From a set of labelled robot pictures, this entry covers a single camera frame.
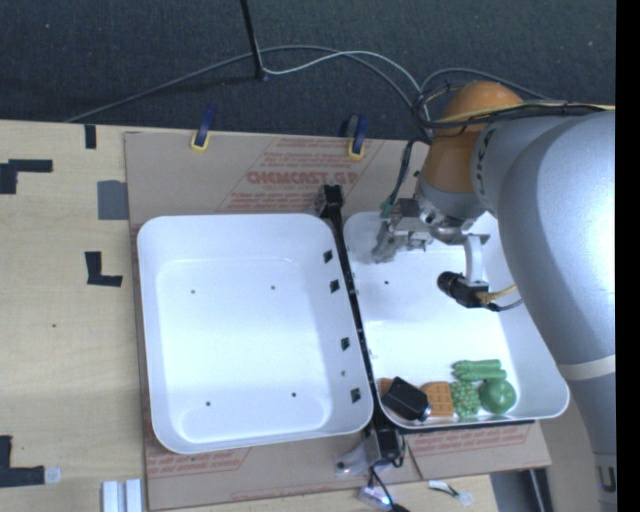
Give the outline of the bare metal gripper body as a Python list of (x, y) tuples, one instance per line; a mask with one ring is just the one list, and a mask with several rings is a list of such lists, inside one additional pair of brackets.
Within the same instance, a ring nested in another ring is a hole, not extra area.
[(381, 231), (390, 236), (406, 236), (407, 248), (424, 247), (434, 240), (458, 244), (473, 225), (473, 219), (447, 216), (429, 201), (415, 198), (400, 198), (393, 204), (386, 201), (381, 208), (381, 220)]

